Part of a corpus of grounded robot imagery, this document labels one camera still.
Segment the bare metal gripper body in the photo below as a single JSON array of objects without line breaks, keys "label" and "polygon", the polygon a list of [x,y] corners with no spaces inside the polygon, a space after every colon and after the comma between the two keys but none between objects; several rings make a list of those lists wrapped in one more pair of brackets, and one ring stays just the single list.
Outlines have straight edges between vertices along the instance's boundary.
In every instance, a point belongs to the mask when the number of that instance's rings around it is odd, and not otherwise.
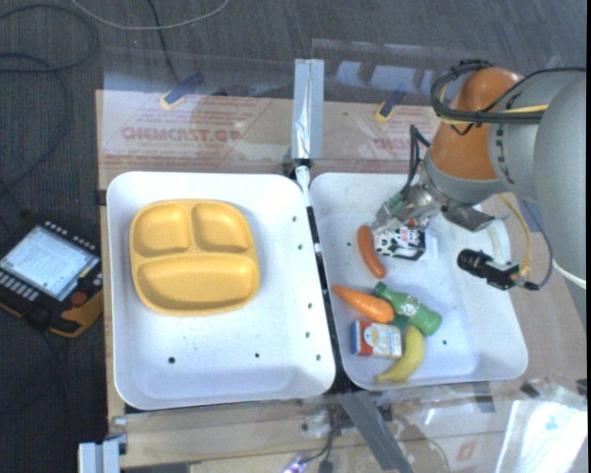
[{"label": "bare metal gripper body", "polygon": [[438,213],[441,202],[426,186],[405,187],[384,201],[375,214],[374,230],[397,230],[402,226],[425,227]]}]

